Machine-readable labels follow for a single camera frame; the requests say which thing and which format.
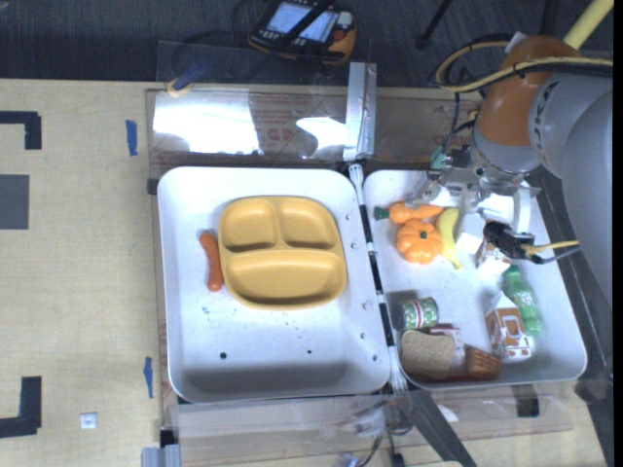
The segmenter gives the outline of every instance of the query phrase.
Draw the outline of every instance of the green bottle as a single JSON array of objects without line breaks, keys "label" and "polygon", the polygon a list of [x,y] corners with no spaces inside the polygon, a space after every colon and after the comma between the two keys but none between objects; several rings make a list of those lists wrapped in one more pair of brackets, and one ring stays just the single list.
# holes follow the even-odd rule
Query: green bottle
[{"label": "green bottle", "polygon": [[534,303],[534,292],[522,278],[519,267],[512,265],[502,275],[502,291],[511,300],[522,315],[524,328],[528,336],[538,336],[541,332],[541,321],[538,308]]}]

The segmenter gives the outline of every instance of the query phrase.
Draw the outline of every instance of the yellow tray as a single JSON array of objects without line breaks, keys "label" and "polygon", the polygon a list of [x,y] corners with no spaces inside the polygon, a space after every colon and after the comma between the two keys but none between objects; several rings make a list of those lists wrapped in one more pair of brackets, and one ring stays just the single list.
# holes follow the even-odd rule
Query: yellow tray
[{"label": "yellow tray", "polygon": [[293,309],[323,305],[346,287],[340,233],[310,198],[241,198],[220,218],[225,284],[245,305]]}]

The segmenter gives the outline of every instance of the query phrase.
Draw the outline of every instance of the yellow pole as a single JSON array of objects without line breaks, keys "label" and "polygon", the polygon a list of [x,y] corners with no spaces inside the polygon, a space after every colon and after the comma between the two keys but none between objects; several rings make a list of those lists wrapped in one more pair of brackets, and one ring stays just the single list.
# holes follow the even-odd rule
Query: yellow pole
[{"label": "yellow pole", "polygon": [[593,0],[563,41],[578,50],[614,7],[614,0]]}]

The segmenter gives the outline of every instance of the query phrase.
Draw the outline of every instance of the green can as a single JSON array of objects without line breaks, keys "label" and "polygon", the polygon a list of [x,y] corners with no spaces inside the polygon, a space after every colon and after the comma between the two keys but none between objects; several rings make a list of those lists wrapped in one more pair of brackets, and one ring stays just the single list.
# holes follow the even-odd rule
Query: green can
[{"label": "green can", "polygon": [[427,329],[437,325],[439,310],[432,298],[401,301],[392,311],[392,322],[397,330]]}]

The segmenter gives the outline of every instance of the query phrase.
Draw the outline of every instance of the banana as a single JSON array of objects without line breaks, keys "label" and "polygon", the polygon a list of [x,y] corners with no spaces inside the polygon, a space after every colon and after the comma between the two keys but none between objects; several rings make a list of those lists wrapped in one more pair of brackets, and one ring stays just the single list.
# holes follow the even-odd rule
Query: banana
[{"label": "banana", "polygon": [[460,269],[460,260],[455,243],[455,224],[458,220],[458,208],[448,207],[437,218],[435,229],[441,234],[441,255],[450,260],[456,269]]}]

